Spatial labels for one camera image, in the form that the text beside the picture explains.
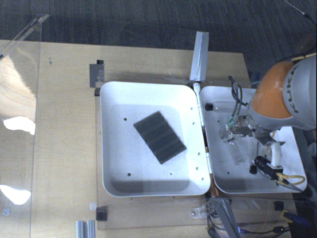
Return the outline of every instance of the black sponge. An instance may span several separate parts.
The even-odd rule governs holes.
[[[160,112],[144,118],[133,126],[161,164],[186,150]]]

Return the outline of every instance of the plywood surface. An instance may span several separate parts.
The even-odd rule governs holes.
[[[31,237],[75,237],[77,220],[95,219],[96,110],[89,64],[112,73],[188,78],[192,51],[41,43],[33,165]],[[209,52],[208,81],[248,81],[242,54]],[[208,237],[206,227],[96,230],[96,237]]]

